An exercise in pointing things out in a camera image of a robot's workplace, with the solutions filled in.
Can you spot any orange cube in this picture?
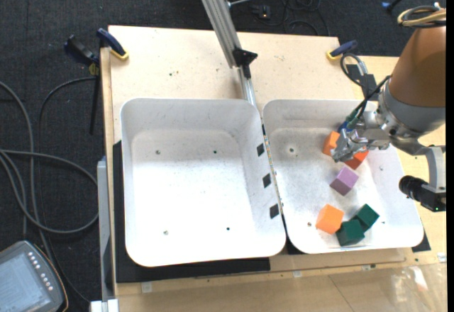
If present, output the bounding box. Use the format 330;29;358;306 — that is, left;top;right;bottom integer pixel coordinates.
321;130;342;157
315;204;345;235

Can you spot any thin black and white rod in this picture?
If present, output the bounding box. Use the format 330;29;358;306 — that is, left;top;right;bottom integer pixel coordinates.
261;122;284;214

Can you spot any purple cube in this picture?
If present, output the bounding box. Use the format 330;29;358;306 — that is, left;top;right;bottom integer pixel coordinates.
329;166;360;197

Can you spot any red-orange cube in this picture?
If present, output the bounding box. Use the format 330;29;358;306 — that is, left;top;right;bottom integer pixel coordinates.
343;149;370;170

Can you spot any pale wood board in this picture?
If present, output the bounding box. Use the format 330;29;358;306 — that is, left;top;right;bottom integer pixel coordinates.
107;24;408;296

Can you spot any green cube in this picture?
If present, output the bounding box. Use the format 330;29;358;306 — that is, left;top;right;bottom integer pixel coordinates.
354;203;380;232
335;219;366;247

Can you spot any black cylinder on white bracket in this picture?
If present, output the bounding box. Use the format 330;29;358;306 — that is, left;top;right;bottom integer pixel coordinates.
398;145;447;213

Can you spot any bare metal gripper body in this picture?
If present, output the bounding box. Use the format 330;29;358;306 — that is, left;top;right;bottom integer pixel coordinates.
339;109;404;152

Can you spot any white plastic tray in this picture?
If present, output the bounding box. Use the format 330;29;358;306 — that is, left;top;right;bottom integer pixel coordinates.
262;99;425;255
119;97;287;268

